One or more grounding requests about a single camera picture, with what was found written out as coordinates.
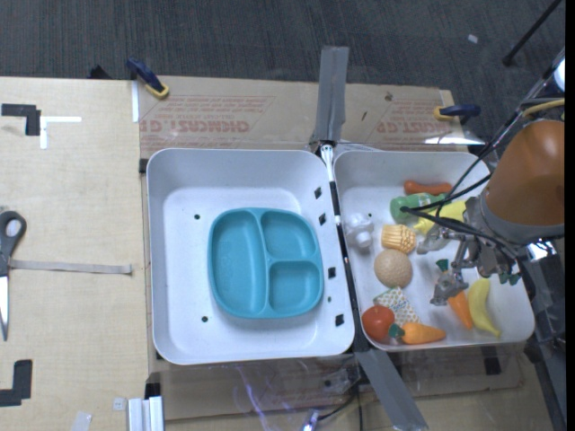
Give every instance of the blue plate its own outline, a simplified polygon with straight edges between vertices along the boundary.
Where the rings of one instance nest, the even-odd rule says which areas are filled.
[[[208,274],[212,295],[241,318],[287,318],[310,311],[323,293],[314,230],[300,215],[248,207],[219,215],[211,226]]]

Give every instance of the toy banana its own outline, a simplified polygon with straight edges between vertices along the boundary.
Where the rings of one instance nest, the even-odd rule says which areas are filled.
[[[467,300],[469,301],[469,311],[471,312],[474,326],[477,329],[491,332],[495,337],[499,337],[501,331],[493,325],[485,306],[490,287],[491,281],[487,277],[480,277],[469,287]]]

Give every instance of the red tomato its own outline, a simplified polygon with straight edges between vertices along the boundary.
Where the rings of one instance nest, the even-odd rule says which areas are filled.
[[[386,306],[372,306],[361,315],[361,323],[366,334],[379,343],[387,337],[387,331],[394,322],[395,314]]]

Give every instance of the scissors handle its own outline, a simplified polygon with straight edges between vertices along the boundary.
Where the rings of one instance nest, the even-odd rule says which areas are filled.
[[[8,225],[16,221],[16,233],[8,232]],[[20,214],[14,211],[0,213],[0,252],[4,259],[8,260],[12,255],[18,241],[26,233],[26,220]]]

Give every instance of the carrot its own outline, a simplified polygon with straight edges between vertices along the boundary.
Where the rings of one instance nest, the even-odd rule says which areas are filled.
[[[430,343],[446,337],[446,332],[440,328],[428,326],[420,322],[405,322],[402,327],[392,324],[389,334],[408,345],[419,345],[420,343]]]
[[[471,318],[469,303],[467,302],[465,292],[461,291],[459,294],[449,297],[447,302],[457,315],[457,318],[464,324],[465,328],[471,330],[473,328],[473,319]]]
[[[414,193],[429,193],[430,195],[440,195],[441,193],[448,193],[453,186],[447,182],[436,183],[432,185],[423,185],[415,180],[406,180],[403,183],[403,190],[406,195],[413,195]]]

